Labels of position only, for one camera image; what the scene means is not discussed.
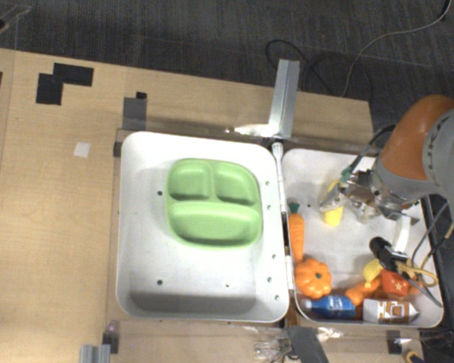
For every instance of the blue bottle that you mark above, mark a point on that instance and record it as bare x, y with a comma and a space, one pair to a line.
332, 305

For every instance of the orange pumpkin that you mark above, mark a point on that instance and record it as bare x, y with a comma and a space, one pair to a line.
312, 278

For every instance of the green divided plate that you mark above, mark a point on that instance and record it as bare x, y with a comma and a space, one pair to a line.
212, 219

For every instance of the white and brown carton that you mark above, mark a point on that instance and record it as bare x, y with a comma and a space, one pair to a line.
387, 311

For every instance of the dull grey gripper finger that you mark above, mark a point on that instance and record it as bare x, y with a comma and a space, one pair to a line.
330, 199
364, 215

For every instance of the orange carrot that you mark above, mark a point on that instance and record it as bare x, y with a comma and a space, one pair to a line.
297, 232

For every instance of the yellow lemon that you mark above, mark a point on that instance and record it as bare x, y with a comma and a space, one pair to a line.
372, 270

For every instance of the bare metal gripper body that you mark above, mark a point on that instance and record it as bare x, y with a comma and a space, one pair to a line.
368, 191

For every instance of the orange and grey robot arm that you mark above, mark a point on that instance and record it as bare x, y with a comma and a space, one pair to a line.
446, 156

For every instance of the orange croissant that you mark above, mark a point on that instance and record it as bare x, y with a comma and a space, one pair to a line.
359, 292

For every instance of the yellow corn cob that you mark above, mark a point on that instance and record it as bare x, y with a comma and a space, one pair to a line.
334, 217

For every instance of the white plastic tray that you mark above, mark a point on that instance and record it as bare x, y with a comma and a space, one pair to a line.
195, 276
343, 246

